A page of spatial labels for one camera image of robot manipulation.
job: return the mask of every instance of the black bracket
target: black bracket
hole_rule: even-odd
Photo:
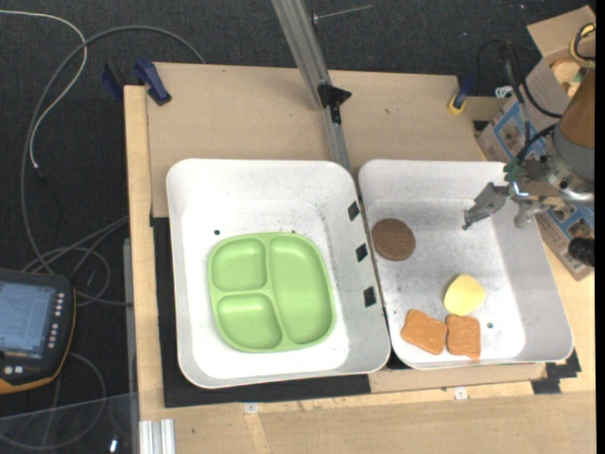
[[[531,380],[531,388],[536,394],[539,393],[561,393],[562,378],[576,378],[578,372],[582,369],[579,366],[578,354],[576,349],[571,352],[571,355],[565,363],[558,365],[557,363],[546,364],[546,377],[540,380]]]
[[[340,118],[340,105],[351,97],[349,91],[339,89],[331,84],[320,84],[318,86],[318,93],[320,95],[321,106],[324,108],[330,107],[330,115],[332,116],[332,122],[341,124],[342,119]]]

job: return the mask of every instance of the green plate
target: green plate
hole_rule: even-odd
[[[325,340],[336,317],[317,246],[294,233],[231,237],[210,253],[208,279],[218,330],[233,348],[281,352]]]

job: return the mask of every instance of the device screen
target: device screen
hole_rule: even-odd
[[[0,281],[0,350],[41,358],[55,290]]]

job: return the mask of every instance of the brown round object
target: brown round object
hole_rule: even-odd
[[[397,218],[384,218],[372,229],[372,241],[376,251],[391,261],[403,261],[416,248],[416,237],[407,225]]]

